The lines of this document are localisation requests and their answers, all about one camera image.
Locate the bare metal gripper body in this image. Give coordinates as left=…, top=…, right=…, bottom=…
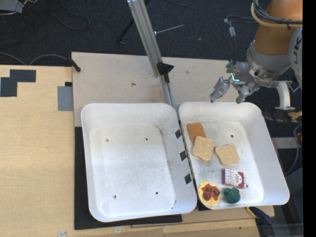
left=229, top=62, right=276, bottom=90

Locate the white plastic tray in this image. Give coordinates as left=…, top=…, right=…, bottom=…
left=80, top=102, right=198, bottom=223
left=178, top=101, right=290, bottom=210

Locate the brown toast slice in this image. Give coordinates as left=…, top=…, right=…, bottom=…
left=186, top=122, right=207, bottom=143

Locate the beige bread slice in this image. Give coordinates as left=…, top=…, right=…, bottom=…
left=192, top=136, right=216, bottom=162
left=213, top=143, right=240, bottom=167

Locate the purple and white carton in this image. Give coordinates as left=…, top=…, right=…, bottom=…
left=221, top=168, right=248, bottom=190

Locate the pale flat board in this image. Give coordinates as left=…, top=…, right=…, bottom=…
left=71, top=52, right=275, bottom=232

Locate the green broccoli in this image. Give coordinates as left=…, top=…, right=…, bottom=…
left=223, top=187, right=241, bottom=204

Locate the yellow pizza with red sauce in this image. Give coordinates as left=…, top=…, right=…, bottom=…
left=197, top=181, right=222, bottom=207

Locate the black cylinder on white bracket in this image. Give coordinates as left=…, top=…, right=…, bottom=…
left=262, top=80, right=302, bottom=123

